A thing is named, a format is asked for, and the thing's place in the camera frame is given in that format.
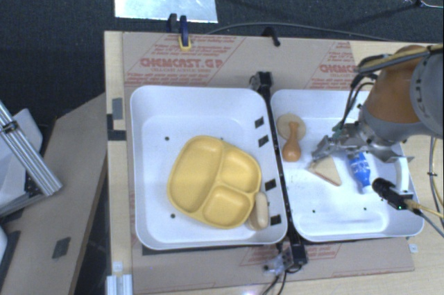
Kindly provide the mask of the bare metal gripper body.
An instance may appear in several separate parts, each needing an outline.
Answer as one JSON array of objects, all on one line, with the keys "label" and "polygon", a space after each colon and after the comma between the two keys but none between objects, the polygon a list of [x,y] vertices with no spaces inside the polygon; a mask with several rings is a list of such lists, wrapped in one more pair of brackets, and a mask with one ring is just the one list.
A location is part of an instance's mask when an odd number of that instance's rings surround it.
[{"label": "bare metal gripper body", "polygon": [[347,123],[341,128],[336,126],[330,142],[336,150],[346,151],[348,154],[366,152],[382,162],[396,160],[396,152],[393,150],[395,142],[378,137],[366,122]]}]

